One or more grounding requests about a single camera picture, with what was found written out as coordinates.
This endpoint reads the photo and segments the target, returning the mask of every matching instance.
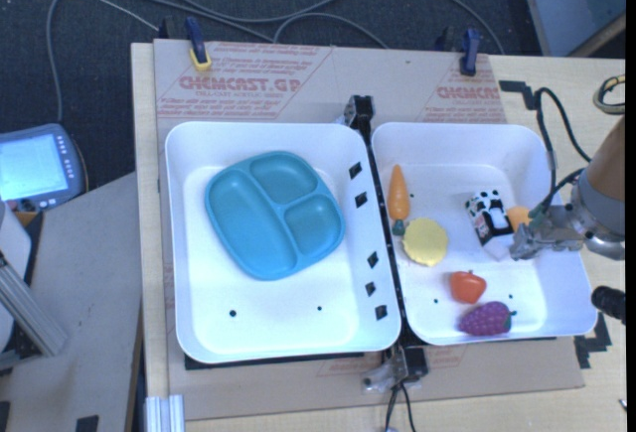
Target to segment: table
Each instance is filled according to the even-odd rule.
[[[157,193],[157,152],[153,46],[132,46],[135,142],[139,194],[139,220],[143,280],[144,349],[147,394],[166,399],[171,394],[162,269],[161,212]],[[533,89],[549,86],[568,112],[579,143],[593,154],[616,119],[601,114],[591,95],[603,80],[625,71],[624,61],[575,58],[490,57],[496,79],[524,80]],[[508,122],[538,131],[535,114],[525,111],[515,93],[501,93]],[[562,130],[555,109],[547,108],[559,170],[580,167]],[[585,267],[593,287],[624,289],[624,262],[606,260],[585,251]],[[585,386],[549,392],[437,400],[413,405],[413,418],[421,430],[626,430],[625,327],[607,321],[613,345],[607,353],[592,355],[585,370]],[[309,412],[188,421],[190,431],[380,430],[386,406],[357,406]],[[403,403],[394,412],[392,426],[407,430]]]

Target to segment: blue plate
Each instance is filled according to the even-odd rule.
[[[303,159],[275,151],[220,171],[206,209],[224,247],[249,275],[276,280],[329,255],[345,221],[335,198]]]

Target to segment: toy carrot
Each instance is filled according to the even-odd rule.
[[[408,217],[409,210],[406,180],[401,167],[395,164],[389,185],[389,216],[396,221],[393,227],[393,234],[396,236],[404,235],[404,221]]]

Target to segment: white tray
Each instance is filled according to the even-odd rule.
[[[186,122],[166,138],[177,338],[204,363],[381,351],[400,318],[379,206],[359,134],[338,124]],[[345,218],[325,259],[274,281],[248,276],[218,239],[204,205],[220,170],[289,151],[323,179]],[[360,166],[352,178],[350,169]],[[357,206],[357,199],[366,201]]]
[[[448,234],[447,254],[433,267],[412,262],[394,236],[408,323],[422,340],[434,345],[519,340],[582,335],[594,327],[597,312],[578,252],[545,250],[533,260],[495,260],[464,210],[464,201],[482,190],[497,189],[506,209],[531,209],[546,196],[548,159],[534,132],[503,124],[387,123],[374,132],[373,149],[385,197],[394,164],[400,164],[413,195],[409,218],[432,218]],[[508,334],[471,337],[457,329],[458,318],[474,307],[450,295],[449,275],[459,270],[486,279],[479,303],[503,301],[517,312]]]

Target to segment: handheld device with screen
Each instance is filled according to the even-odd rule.
[[[57,123],[0,134],[0,198],[18,211],[50,209],[84,192],[74,142]]]

